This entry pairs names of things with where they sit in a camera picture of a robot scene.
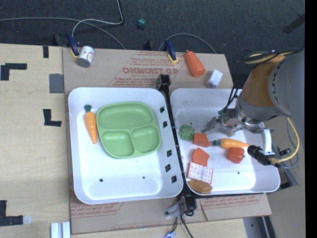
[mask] toy tomato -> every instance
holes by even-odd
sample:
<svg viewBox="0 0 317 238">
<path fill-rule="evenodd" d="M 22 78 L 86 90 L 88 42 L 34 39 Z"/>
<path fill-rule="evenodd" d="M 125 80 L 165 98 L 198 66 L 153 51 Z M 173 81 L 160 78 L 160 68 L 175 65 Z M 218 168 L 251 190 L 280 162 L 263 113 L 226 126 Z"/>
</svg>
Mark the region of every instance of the toy tomato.
<svg viewBox="0 0 317 238">
<path fill-rule="evenodd" d="M 240 163 L 243 159 L 244 149 L 240 147 L 230 147 L 227 152 L 227 159 L 233 163 Z"/>
</svg>

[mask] black cable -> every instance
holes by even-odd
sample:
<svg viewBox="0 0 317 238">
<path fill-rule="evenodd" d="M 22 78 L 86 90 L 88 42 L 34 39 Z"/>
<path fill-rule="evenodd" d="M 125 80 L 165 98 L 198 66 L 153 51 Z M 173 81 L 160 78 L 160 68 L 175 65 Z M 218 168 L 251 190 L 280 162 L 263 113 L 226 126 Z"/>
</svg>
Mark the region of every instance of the black cable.
<svg viewBox="0 0 317 238">
<path fill-rule="evenodd" d="M 182 223 L 184 224 L 184 227 L 186 228 L 186 230 L 187 230 L 189 236 L 190 236 L 191 238 L 194 238 L 193 235 L 190 233 L 190 231 L 189 231 L 189 229 L 188 229 L 188 227 L 187 227 L 187 225 L 186 225 L 186 223 L 185 223 L 185 220 L 184 220 L 184 218 L 183 218 L 183 214 L 180 215 L 180 219 L 181 219 Z"/>
</svg>

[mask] orange bottle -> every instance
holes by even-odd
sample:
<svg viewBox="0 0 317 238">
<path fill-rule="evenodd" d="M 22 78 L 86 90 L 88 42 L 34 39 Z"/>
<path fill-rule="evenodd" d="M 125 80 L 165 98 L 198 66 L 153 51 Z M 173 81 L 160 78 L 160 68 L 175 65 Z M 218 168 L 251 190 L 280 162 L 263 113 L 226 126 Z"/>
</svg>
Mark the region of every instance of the orange bottle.
<svg viewBox="0 0 317 238">
<path fill-rule="evenodd" d="M 205 67 L 199 61 L 193 51 L 186 50 L 185 59 L 190 69 L 190 72 L 194 77 L 200 77 L 205 73 Z"/>
</svg>

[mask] yellow cable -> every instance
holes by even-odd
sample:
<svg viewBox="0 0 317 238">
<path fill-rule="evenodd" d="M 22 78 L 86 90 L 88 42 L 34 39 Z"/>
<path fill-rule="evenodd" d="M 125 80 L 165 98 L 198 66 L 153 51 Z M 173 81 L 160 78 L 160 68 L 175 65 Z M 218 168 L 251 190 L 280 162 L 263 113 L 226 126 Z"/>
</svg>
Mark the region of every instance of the yellow cable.
<svg viewBox="0 0 317 238">
<path fill-rule="evenodd" d="M 269 158 L 270 162 L 272 163 L 272 165 L 276 164 L 276 163 L 281 163 L 281 162 L 284 162 L 284 161 L 288 161 L 290 159 L 292 159 L 298 152 L 299 150 L 299 145 L 300 145 L 300 140 L 299 140 L 299 136 L 298 136 L 298 133 L 291 121 L 290 118 L 287 118 L 287 121 L 289 122 L 289 124 L 291 125 L 291 128 L 292 130 L 294 131 L 295 133 L 295 136 L 296 136 L 296 140 L 297 140 L 297 145 L 296 145 L 296 148 L 295 148 L 295 151 L 288 157 L 284 158 L 284 159 L 277 159 L 277 158 Z"/>
</svg>

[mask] blue clamp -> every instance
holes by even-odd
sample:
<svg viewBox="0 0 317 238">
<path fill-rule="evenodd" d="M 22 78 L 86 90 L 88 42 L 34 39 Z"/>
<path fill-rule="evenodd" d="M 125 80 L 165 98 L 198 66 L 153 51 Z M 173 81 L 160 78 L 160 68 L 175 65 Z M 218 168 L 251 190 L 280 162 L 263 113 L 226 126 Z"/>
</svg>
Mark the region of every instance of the blue clamp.
<svg viewBox="0 0 317 238">
<path fill-rule="evenodd" d="M 76 45 L 76 41 L 74 39 L 74 37 L 72 37 L 70 34 L 66 34 L 67 39 L 68 39 L 68 43 L 70 45 L 71 50 L 73 51 L 74 56 L 79 56 L 79 52 L 78 52 L 78 48 Z"/>
<path fill-rule="evenodd" d="M 175 49 L 172 43 L 168 40 L 165 40 L 164 44 L 165 44 L 164 50 L 168 51 L 168 58 L 171 60 L 172 63 L 177 63 L 178 58 L 176 57 Z"/>
</svg>

